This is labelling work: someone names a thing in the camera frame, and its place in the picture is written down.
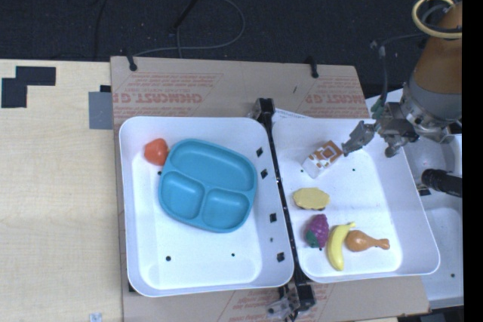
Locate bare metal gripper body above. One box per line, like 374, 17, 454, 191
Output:
375, 98, 460, 149

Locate white and orange carton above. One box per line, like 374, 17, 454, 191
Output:
301, 140, 345, 179

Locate white plastic tray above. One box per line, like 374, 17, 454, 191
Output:
271, 112, 441, 284
118, 115, 296, 299

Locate white printed paper slip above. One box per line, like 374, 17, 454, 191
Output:
273, 107, 316, 122

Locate yellow toy biscuit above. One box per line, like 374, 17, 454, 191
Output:
292, 187, 331, 211

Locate thin black rod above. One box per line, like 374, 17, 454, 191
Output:
263, 112, 307, 288

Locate brown toy chicken drumstick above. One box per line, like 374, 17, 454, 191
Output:
343, 229, 391, 253

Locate purple toy grapes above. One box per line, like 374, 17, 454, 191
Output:
304, 213, 330, 250

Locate yellow banana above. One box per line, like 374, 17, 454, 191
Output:
326, 221, 357, 272

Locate brown cardboard board, red print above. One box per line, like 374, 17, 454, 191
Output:
109, 55, 432, 322

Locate blue divided plate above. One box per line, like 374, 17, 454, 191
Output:
157, 137, 260, 235

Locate orange toy fruit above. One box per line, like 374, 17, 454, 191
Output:
143, 137, 170, 166

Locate black cylinder on white bracket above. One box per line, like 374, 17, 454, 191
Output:
405, 134, 463, 199

